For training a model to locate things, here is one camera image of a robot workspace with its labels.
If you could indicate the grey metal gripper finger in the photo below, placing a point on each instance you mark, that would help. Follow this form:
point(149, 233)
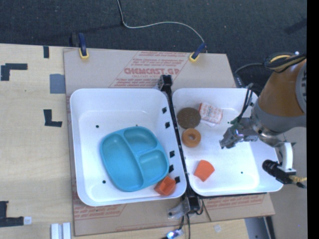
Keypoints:
point(231, 143)
point(223, 142)

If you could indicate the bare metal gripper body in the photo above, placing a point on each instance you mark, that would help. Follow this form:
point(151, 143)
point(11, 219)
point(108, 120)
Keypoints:
point(245, 132)

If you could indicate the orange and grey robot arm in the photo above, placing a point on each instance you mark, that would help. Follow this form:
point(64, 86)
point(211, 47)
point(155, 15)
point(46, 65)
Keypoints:
point(281, 93)

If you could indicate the white plastic tray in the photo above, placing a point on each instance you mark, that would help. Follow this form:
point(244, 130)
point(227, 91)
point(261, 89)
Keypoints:
point(231, 165)
point(87, 146)

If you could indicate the orange and white packet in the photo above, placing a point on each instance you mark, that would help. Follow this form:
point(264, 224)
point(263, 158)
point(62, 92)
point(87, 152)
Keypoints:
point(211, 113)

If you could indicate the orange wedge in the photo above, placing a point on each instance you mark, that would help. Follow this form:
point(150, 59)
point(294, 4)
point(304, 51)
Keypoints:
point(203, 170)

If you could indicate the orange doughnut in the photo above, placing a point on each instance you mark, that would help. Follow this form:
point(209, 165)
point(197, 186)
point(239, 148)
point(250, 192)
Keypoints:
point(185, 139)

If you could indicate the brown round biscuit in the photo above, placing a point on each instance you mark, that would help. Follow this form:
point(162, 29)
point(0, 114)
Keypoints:
point(188, 118)

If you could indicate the thin black rod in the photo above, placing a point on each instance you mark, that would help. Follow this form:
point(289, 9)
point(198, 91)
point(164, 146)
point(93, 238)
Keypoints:
point(178, 136)

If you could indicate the orange cube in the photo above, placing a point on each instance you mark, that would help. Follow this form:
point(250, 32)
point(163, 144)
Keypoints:
point(165, 186)

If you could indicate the blue divided plate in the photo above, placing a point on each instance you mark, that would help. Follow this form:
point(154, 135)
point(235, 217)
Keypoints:
point(124, 158)

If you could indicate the brown cardboard board red print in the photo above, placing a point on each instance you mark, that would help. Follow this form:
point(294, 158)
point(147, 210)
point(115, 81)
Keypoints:
point(104, 68)

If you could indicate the black cylinder on white bracket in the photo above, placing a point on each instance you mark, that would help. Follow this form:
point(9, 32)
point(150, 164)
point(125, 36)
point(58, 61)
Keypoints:
point(276, 170)

